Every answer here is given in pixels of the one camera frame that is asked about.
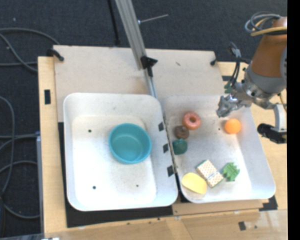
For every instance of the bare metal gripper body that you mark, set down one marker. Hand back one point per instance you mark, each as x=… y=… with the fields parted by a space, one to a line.
x=255 y=96

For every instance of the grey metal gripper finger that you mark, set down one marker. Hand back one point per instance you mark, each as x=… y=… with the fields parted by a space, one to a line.
x=221 y=108
x=231 y=105

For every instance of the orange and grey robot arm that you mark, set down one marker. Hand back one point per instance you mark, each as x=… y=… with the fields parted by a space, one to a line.
x=270 y=56

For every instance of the orange ball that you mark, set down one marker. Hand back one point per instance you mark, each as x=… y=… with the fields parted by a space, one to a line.
x=232 y=126

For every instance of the pink doughnut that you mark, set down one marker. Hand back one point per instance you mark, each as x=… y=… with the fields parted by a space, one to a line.
x=196 y=125

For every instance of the white plastic tray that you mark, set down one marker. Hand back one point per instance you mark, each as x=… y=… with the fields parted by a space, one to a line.
x=95 y=159
x=215 y=149

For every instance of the brown doughnut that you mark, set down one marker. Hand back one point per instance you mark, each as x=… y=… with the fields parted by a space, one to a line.
x=182 y=132

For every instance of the dark green toy pepper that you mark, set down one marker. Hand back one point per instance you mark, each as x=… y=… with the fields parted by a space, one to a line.
x=179 y=147

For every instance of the cream wafer biscuit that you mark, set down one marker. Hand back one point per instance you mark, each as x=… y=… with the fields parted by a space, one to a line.
x=210 y=173

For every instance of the yellow oval toy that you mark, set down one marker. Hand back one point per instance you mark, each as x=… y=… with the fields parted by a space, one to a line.
x=193 y=183

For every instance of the teal bowl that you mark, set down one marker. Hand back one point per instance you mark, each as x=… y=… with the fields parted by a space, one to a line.
x=130 y=144

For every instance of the pale flat board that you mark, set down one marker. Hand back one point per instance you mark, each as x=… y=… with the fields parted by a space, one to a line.
x=102 y=69

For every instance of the black cylinder on white bracket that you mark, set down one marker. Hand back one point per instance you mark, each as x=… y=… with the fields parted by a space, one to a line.
x=272 y=131

